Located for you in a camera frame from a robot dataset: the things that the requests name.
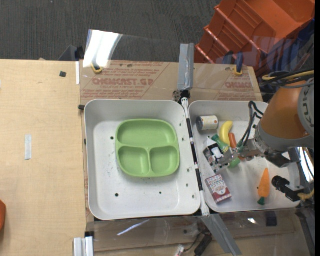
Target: stacked bin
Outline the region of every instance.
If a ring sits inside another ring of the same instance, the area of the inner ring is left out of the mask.
[[[315,0],[222,0],[195,46],[195,63],[223,62],[233,51],[256,76],[267,74],[315,17]]]

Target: green plate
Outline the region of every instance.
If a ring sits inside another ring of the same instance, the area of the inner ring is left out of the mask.
[[[163,120],[130,119],[122,122],[115,135],[117,162],[134,177],[163,177],[180,164],[178,137]]]

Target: tin can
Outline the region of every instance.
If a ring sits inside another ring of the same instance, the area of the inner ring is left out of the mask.
[[[199,131],[216,130],[219,126],[216,115],[198,116],[195,122]]]

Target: banana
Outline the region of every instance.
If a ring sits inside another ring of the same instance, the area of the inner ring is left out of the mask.
[[[225,123],[223,123],[223,125],[220,128],[220,132],[219,132],[219,137],[220,139],[229,145],[229,147],[231,147],[230,145],[230,139],[229,139],[229,132],[233,126],[234,122],[232,121],[226,121]]]

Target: table surface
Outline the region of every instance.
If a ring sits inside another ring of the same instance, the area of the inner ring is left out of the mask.
[[[73,239],[84,237],[79,103],[75,62],[0,60],[0,199],[7,208],[0,231],[0,255],[71,256]],[[25,135],[32,137],[29,160],[25,160]],[[257,255],[262,249],[264,255],[309,255],[300,223],[292,221],[292,230],[236,242],[243,255]],[[217,242],[209,248],[204,256],[226,255]],[[170,245],[97,255],[162,256],[173,255],[176,249]]]

